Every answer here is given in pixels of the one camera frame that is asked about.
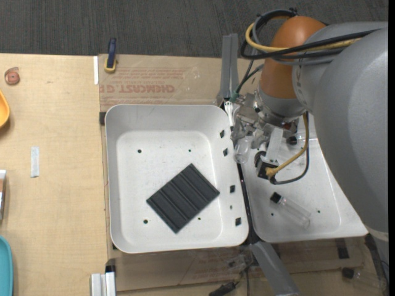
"white tape strip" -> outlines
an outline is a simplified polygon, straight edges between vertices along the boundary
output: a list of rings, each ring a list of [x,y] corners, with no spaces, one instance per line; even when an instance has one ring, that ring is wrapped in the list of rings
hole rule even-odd
[[[33,146],[30,149],[30,177],[35,178],[40,175],[40,148]]]
[[[99,57],[93,57],[94,83],[99,84]]]
[[[388,237],[388,232],[383,232],[383,231],[379,231],[379,230],[374,230],[372,228],[369,228],[368,226],[366,226],[366,229],[368,230],[368,232],[373,236],[376,237],[377,239],[380,239],[382,241],[385,242],[389,242],[389,237]]]

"plastic vial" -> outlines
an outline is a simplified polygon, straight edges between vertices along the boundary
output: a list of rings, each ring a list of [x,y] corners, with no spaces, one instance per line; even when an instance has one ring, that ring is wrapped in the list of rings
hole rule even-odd
[[[307,229],[310,226],[311,213],[301,207],[299,204],[279,195],[279,193],[276,192],[273,193],[270,201],[275,205],[279,212],[284,212],[284,215],[302,226],[304,229]]]
[[[354,285],[355,288],[385,291],[387,282],[385,278],[379,279],[377,274],[363,269],[343,268],[341,274]]]
[[[233,159],[237,163],[246,163],[248,160],[249,152],[251,150],[251,143],[254,139],[252,133],[248,133],[243,138],[240,138],[233,151]]]

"dark floor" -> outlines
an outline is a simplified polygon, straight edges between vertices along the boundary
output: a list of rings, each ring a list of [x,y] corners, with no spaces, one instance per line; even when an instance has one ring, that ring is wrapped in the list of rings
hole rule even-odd
[[[296,7],[326,23],[388,20],[389,0],[0,0],[0,52],[220,57],[257,13]],[[262,37],[269,43],[268,30]]]

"wooden table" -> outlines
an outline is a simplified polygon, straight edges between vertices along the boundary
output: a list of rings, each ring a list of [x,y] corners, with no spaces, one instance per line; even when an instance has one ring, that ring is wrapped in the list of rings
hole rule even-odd
[[[99,91],[93,58],[1,54],[0,74],[18,66],[20,83],[0,89],[10,121],[0,129],[0,169],[7,170],[0,235],[14,259],[14,295],[89,295],[89,277],[107,261]],[[39,147],[39,176],[30,149]],[[365,265],[374,271],[367,251]],[[341,273],[293,274],[304,295],[364,295]],[[207,295],[219,284],[141,290],[123,295]],[[245,295],[245,282],[230,295]],[[251,295],[272,295],[264,278]]]

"black cap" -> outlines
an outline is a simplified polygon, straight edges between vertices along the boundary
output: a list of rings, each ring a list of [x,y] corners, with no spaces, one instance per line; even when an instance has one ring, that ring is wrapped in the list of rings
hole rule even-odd
[[[271,196],[270,200],[272,202],[275,202],[276,204],[278,203],[278,201],[281,199],[281,195],[279,195],[279,193],[274,192],[273,195]]]
[[[341,269],[341,274],[344,278],[352,279],[354,277],[355,271],[350,268],[343,268]]]

